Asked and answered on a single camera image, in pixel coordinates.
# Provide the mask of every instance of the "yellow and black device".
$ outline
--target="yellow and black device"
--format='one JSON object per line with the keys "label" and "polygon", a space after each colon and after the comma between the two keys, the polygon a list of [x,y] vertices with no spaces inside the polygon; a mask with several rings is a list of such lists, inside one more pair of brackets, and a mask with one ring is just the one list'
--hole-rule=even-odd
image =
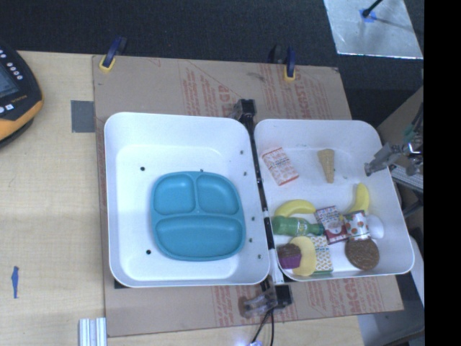
{"label": "yellow and black device", "polygon": [[42,106],[42,91],[29,66],[0,40],[0,147],[29,128]]}

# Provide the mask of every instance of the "black floor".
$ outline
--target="black floor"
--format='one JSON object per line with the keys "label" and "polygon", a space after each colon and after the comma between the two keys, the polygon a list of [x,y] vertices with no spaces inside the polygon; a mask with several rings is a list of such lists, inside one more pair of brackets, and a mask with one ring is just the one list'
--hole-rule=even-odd
{"label": "black floor", "polygon": [[[404,2],[424,53],[424,0]],[[104,54],[121,35],[129,56],[261,63],[290,45],[296,64],[338,67],[374,126],[423,84],[422,60],[338,55],[323,0],[0,0],[0,24],[17,50]]]}

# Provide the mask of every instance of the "white tray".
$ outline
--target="white tray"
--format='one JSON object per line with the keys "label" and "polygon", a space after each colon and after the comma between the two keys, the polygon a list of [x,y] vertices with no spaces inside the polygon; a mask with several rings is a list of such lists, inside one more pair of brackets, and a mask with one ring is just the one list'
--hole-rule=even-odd
{"label": "white tray", "polygon": [[[104,126],[109,264],[128,287],[249,285],[269,272],[264,217],[245,127],[236,120],[121,112]],[[227,259],[170,259],[156,247],[149,197],[171,172],[227,177],[240,195],[246,222],[243,249]]]}
{"label": "white tray", "polygon": [[[374,240],[380,251],[379,264],[373,270],[359,270],[344,254],[344,242],[329,245],[334,271],[301,277],[285,270],[289,278],[298,281],[330,278],[353,278],[371,275],[396,275],[413,267],[414,253],[408,229],[398,202],[395,186],[388,169],[367,177],[364,163],[370,162],[382,144],[377,131],[358,120],[262,120],[255,127],[256,147],[261,167],[264,191],[272,216],[285,201],[304,199],[314,206],[335,205],[346,212],[354,203],[354,188],[364,183],[370,193],[369,214],[378,216],[384,225],[384,237]],[[261,155],[282,147],[299,177],[278,186]],[[332,148],[335,151],[334,183],[326,183],[317,151]],[[297,215],[316,223],[313,214]],[[288,236],[274,235],[276,245],[285,244]]]}

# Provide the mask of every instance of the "wooden table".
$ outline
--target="wooden table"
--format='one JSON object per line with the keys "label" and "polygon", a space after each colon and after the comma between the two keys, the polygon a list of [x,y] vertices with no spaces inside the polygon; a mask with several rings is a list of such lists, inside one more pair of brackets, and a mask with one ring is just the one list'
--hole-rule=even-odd
{"label": "wooden table", "polygon": [[[45,96],[0,148],[0,345],[75,346],[104,316],[94,133],[73,133],[71,100],[94,101],[91,55],[21,52]],[[18,297],[11,276],[19,268]],[[109,338],[108,345],[247,345],[257,326]],[[268,345],[270,322],[259,339]],[[275,324],[275,345],[363,345],[356,316]]]}

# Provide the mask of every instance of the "blue plate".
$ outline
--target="blue plate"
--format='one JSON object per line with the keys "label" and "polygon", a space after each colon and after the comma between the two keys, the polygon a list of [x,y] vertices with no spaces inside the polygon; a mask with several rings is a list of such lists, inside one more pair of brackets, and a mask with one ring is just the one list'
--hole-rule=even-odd
{"label": "blue plate", "polygon": [[178,260],[231,257],[245,242],[240,197],[229,179],[208,172],[165,174],[151,194],[151,221],[158,248]]}

